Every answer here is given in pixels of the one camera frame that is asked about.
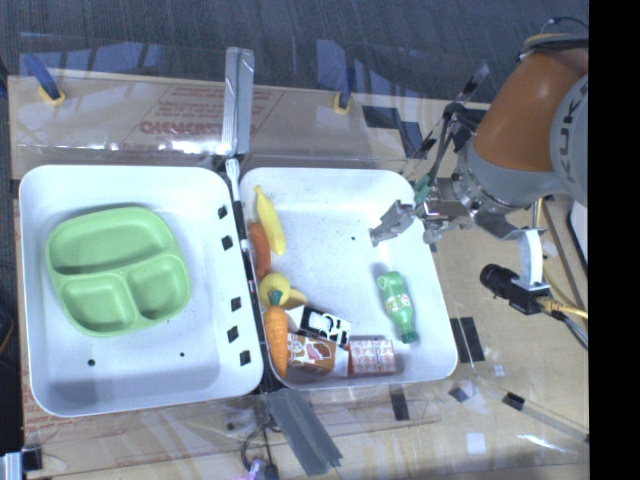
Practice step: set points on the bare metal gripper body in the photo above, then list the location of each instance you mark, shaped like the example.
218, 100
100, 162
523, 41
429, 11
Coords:
450, 208

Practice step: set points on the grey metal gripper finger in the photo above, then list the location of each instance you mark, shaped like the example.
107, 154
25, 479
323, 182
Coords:
392, 220
433, 233

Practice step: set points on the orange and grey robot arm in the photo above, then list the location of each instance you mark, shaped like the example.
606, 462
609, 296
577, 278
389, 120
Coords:
520, 118

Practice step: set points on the white plastic tray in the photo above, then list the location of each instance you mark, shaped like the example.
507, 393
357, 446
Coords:
330, 228
150, 383

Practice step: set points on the green plastic bottle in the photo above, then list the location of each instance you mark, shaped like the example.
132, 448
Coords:
398, 303

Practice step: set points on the yellow banana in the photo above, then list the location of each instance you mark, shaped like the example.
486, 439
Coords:
270, 218

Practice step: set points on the black and white carton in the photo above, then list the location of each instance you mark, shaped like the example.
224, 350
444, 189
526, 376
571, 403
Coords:
325, 324

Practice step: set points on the yellow fruit wedge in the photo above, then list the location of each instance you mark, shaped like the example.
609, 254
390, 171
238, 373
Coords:
297, 299

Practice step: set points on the small orange carrot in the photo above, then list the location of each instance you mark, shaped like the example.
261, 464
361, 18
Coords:
260, 250

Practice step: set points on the yellow lemon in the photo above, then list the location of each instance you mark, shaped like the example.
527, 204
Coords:
272, 285

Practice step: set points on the orange carton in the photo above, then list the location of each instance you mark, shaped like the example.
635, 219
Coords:
372, 356

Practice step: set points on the brown cardboard board, red print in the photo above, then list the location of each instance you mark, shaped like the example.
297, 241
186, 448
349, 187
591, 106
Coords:
300, 113

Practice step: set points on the brown and white carton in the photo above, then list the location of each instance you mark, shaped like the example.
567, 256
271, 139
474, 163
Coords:
310, 355

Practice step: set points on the orange carrot with green top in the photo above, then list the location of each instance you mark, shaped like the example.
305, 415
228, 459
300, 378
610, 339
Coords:
276, 338

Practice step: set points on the green divided plate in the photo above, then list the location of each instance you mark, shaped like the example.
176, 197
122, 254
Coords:
115, 268

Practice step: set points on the black cylinder on white bracket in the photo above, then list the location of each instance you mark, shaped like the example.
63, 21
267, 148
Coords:
520, 290

